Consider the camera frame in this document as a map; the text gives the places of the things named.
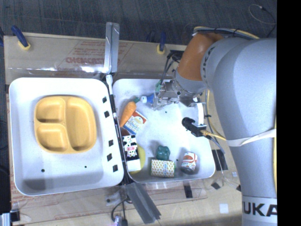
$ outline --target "soup can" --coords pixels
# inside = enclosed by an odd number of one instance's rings
[[[181,170],[186,174],[193,174],[196,169],[198,156],[193,152],[186,152],[183,156]]]

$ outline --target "gray floor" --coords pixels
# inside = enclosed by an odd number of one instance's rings
[[[105,23],[120,24],[120,39],[187,44],[194,26],[233,28],[276,37],[277,0],[0,0],[0,26],[24,32],[104,38]],[[0,49],[0,202],[7,199],[8,150],[4,54]]]

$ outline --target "carrot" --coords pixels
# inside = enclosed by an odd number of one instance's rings
[[[134,111],[137,108],[136,103],[139,101],[139,98],[135,98],[134,101],[130,101],[129,103],[127,103],[126,107],[123,110],[122,116],[120,118],[120,122],[119,122],[119,126],[123,127],[125,125],[125,123],[128,121],[128,119],[131,118],[132,114],[134,113]]]

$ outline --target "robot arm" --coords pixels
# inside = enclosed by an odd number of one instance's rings
[[[187,106],[205,89],[213,93],[239,174],[243,226],[277,225],[276,43],[198,33],[167,84]]]

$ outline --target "yellow plate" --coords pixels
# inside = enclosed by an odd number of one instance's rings
[[[72,96],[41,99],[34,111],[35,137],[50,153],[80,153],[96,142],[96,122],[91,105]]]

